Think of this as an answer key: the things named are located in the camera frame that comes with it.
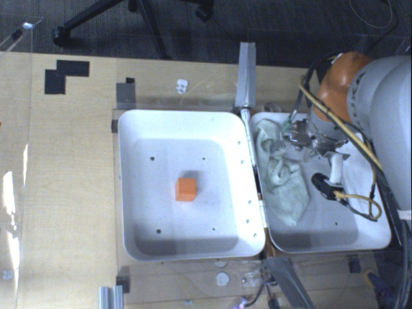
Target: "orange cube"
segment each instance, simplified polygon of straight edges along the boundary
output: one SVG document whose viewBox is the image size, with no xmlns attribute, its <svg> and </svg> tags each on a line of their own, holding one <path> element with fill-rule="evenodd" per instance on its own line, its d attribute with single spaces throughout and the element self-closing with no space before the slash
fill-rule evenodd
<svg viewBox="0 0 412 309">
<path fill-rule="evenodd" d="M 193 201 L 196 197 L 196 179 L 179 178 L 175 189 L 177 201 Z"/>
</svg>

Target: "floor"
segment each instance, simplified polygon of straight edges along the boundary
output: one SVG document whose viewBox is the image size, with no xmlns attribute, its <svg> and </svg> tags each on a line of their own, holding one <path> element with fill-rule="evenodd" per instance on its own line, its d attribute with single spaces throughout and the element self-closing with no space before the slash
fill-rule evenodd
<svg viewBox="0 0 412 309">
<path fill-rule="evenodd" d="M 71 46 L 57 47 L 51 32 L 97 0 L 0 0 L 5 23 L 41 16 L 34 52 L 156 59 L 152 38 L 139 14 L 120 3 L 72 31 Z M 374 57 L 403 53 L 410 46 L 411 0 L 214 0 L 214 16 L 203 23 L 197 6 L 150 0 L 168 54 L 177 61 L 237 63 L 240 41 L 257 43 L 257 63 L 308 66 L 328 50 L 369 50 Z M 7 33 L 0 28 L 0 38 Z"/>
</svg>

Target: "towel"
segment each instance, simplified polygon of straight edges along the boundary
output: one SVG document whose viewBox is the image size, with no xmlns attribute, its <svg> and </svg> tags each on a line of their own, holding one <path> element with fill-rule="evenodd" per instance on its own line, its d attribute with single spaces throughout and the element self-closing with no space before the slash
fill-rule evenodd
<svg viewBox="0 0 412 309">
<path fill-rule="evenodd" d="M 298 162 L 284 158 L 287 145 L 282 126 L 260 120 L 254 130 L 257 166 L 266 207 L 285 225 L 296 226 L 309 204 L 309 195 Z"/>
</svg>

